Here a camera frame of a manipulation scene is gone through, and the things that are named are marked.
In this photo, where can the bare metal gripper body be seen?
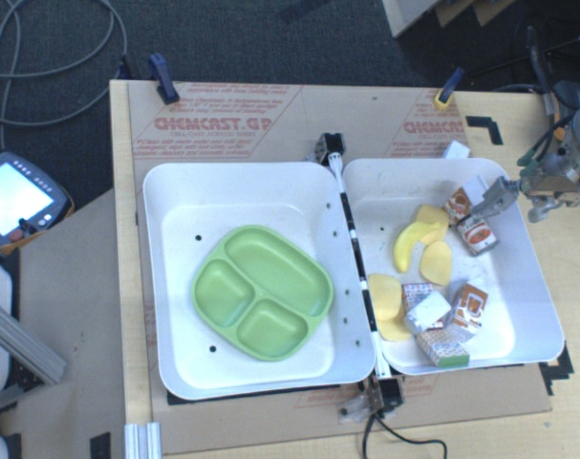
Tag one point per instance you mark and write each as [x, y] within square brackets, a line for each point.
[559, 170]

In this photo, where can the brown cardboard board, red print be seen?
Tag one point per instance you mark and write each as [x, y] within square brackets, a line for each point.
[270, 113]

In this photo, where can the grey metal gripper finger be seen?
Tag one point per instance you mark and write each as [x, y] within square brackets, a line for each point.
[495, 196]
[542, 209]

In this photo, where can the white and silver packet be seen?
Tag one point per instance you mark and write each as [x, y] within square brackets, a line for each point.
[428, 312]

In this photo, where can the green divided plate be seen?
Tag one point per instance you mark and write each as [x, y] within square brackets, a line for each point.
[265, 275]

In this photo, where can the small white box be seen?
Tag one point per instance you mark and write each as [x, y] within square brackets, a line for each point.
[457, 150]

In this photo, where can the thin black and white rod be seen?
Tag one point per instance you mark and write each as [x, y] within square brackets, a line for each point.
[354, 237]

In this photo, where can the yellow potato crisp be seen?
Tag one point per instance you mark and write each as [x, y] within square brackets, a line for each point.
[436, 262]
[385, 297]
[433, 214]
[392, 330]

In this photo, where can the patterned carton with green end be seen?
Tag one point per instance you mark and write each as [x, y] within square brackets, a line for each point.
[442, 348]

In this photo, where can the orange and white carton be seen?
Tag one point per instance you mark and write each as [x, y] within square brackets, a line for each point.
[470, 310]
[459, 201]

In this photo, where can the red patterned small carton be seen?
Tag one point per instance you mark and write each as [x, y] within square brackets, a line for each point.
[415, 292]

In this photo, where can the red and white can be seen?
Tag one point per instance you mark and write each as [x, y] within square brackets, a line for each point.
[478, 237]

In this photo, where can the white plastic tray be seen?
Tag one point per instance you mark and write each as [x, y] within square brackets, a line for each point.
[514, 280]
[184, 275]

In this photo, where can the yellow banana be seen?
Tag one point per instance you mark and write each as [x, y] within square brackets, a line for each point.
[405, 246]

